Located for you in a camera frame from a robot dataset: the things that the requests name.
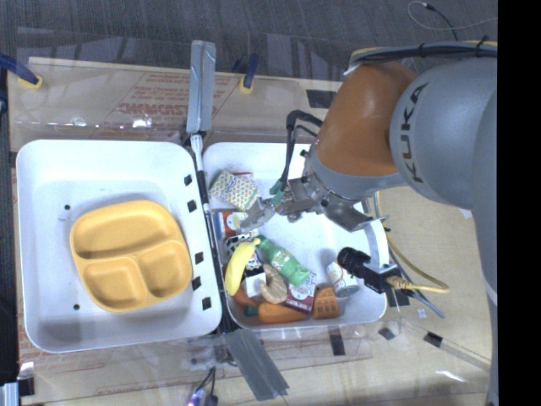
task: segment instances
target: gray carpet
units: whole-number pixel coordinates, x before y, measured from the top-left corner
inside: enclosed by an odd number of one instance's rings
[[[215,42],[219,71],[233,71],[238,59],[255,52],[257,74],[341,80],[357,48],[454,35],[497,41],[497,17],[498,0],[0,0],[0,52],[22,62],[34,55],[187,68],[189,44],[199,39]],[[418,70],[437,63],[421,61]],[[0,130],[0,304],[14,315],[6,116]],[[0,323],[4,363],[13,357],[16,331],[5,317]],[[0,376],[8,380],[6,371]]]

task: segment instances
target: green object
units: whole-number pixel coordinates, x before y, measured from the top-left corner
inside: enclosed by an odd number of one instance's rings
[[[253,307],[250,304],[246,304],[244,306],[244,315],[247,317],[250,317],[252,315],[257,315],[259,313],[259,310]]]
[[[293,286],[300,286],[311,271],[280,245],[273,244],[266,236],[258,236],[258,248],[265,254],[266,260],[273,265]]]

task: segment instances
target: white wire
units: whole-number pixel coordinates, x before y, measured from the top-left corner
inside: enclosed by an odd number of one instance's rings
[[[498,19],[498,17],[494,17],[494,18],[488,18],[488,19],[485,19],[483,21],[479,21],[478,23],[473,23],[473,24],[470,24],[470,25],[463,25],[463,26],[460,26],[460,27],[430,27],[429,25],[425,25],[423,23],[420,23],[419,21],[417,21],[415,19],[415,17],[413,16],[412,14],[412,10],[411,10],[411,7],[412,7],[412,4],[420,4],[421,6],[424,6],[425,8],[427,7],[427,3],[426,2],[421,2],[419,0],[413,0],[412,2],[410,2],[408,5],[407,5],[407,14],[409,15],[409,17],[418,25],[420,25],[421,27],[425,28],[425,29],[428,29],[428,30],[463,30],[463,29],[469,29],[470,27],[474,27],[475,25],[481,25],[481,24],[484,24],[484,23],[488,23],[490,21],[495,21]]]

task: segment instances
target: soda can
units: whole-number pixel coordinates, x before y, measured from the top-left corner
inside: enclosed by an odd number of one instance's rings
[[[337,298],[345,298],[361,288],[357,278],[338,265],[336,261],[327,265],[326,270]]]

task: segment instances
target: yellow cable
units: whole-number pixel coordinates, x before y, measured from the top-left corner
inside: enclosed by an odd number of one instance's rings
[[[380,192],[379,191],[375,193],[375,202],[378,206],[380,205]],[[416,272],[421,277],[439,286],[439,287],[425,286],[423,284],[411,283],[408,280],[401,277],[388,277],[386,281],[393,288],[416,289],[416,290],[423,290],[426,292],[436,292],[438,294],[446,294],[449,292],[449,286],[447,284],[443,283],[437,278],[431,277],[426,272],[421,271],[411,261],[409,261],[407,257],[396,247],[395,243],[391,239],[391,236],[386,231],[385,231],[385,236],[387,237],[387,242],[389,243],[389,246],[391,247],[391,249],[396,253],[398,257],[400,257],[402,261],[404,261],[404,263],[406,263],[406,265],[408,265],[414,272]]]

